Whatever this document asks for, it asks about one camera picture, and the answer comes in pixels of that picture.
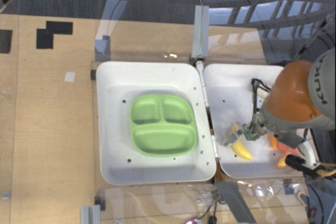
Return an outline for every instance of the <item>wooden table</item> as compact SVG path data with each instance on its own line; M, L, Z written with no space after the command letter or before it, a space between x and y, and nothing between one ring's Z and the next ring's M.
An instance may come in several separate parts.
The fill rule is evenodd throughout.
M1 76L0 82L12 87L17 84L16 110L6 115L13 123L11 126L15 127L7 130L9 134L15 130L14 152L0 144L0 168L4 160L10 164L13 160L12 198L10 201L0 200L0 222L80 223L80 207L93 205L95 174L100 172L94 157L90 78L91 64L95 58L93 44L100 21L13 15L1 15L0 18L0 22L6 22L5 25L0 24L0 28L14 29L13 37L18 37L19 41L18 51L14 47L9 55L0 55L1 64L8 66L7 74ZM47 20L73 22L73 34L54 35L54 49L36 49L36 29L46 28ZM219 30L213 27L210 33L220 38ZM225 28L223 37L229 33L230 28ZM192 37L192 25L122 21L116 23L111 34L112 49L120 55L129 50L149 53L157 48L157 55L162 53L160 50L174 49L173 53L188 56ZM252 51L256 50L258 54L262 52L259 41L254 42ZM236 49L231 46L228 51L234 56L239 52L239 46ZM65 81L67 72L75 73L73 82ZM2 173L0 180L3 182L5 179L8 182L4 184L10 188L11 178ZM282 196L287 198L279 194L277 199L281 200ZM148 197L139 199L145 199L142 201L147 208L145 211L151 212ZM294 218L298 220L296 223L307 222L306 213L298 202L286 208L281 202L276 202L274 212L283 216L282 223L292 222ZM266 211L261 209L253 213L256 219L263 222ZM190 216L182 214L177 220ZM224 222L234 223L227 208L219 208L217 216ZM173 219L176 220L176 217L165 216L164 213L160 215L156 211L155 217L144 218L141 223L170 223ZM124 223L137 221L128 218Z

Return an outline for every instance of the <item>metal bracket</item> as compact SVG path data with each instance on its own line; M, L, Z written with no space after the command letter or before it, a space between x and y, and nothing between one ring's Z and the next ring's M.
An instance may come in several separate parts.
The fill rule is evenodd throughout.
M195 7L194 39L192 59L204 59L208 56L209 7Z
M257 223L235 182L219 182L215 186L219 191L219 202L227 203L238 223Z
M10 200L11 199L11 192L10 191L3 191L1 193L1 200Z
M239 135L237 132L233 132L232 135L230 135L225 141L224 146L225 147L232 146L234 143L238 142L241 137L242 136Z
M80 212L81 224L101 224L100 219L100 205L92 207L82 206Z
M297 148L306 140L303 139L301 136L295 134L294 132L288 133L277 133L274 135L275 139L278 140L280 143L289 146L290 148Z

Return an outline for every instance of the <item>orange carrot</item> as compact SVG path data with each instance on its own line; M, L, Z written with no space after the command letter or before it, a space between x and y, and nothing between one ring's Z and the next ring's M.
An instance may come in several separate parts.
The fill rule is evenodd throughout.
M278 147L278 140L276 140L272 134L269 134L269 137L271 139L272 148L276 150Z

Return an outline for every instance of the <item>clear plastic panel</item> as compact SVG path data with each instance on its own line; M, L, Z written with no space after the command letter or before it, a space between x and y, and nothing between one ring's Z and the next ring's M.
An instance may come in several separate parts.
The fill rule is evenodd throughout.
M334 14L332 4L296 0L203 0L211 61L295 59Z
M292 0L203 0L202 4L209 6L210 62L293 60L334 13L331 4ZM188 62L194 31L203 35L207 26L195 30L191 24L130 22L129 13L137 5L106 1L95 39L96 61ZM167 10L198 23L192 5L166 4Z
M19 1L0 2L0 223L10 223Z
M96 61L188 62L194 26L127 20L137 5L132 1L106 1L94 41ZM161 6L162 12L172 9L175 15L181 12L182 17L194 18L193 5L157 4L155 10Z
M231 186L238 188L239 205L225 200L216 184L101 189L102 223L208 223L213 215L217 223L237 223L245 217L236 212L243 210L250 211L257 223L308 223L307 212L314 208L315 218L321 218L303 178L245 180Z

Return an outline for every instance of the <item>banana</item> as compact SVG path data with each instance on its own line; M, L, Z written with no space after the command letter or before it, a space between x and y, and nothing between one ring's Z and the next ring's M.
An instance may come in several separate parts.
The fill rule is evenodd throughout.
M246 149L246 147L242 144L240 140L232 144L231 148L239 157L247 159L248 161L253 159L253 155L251 154L251 152Z

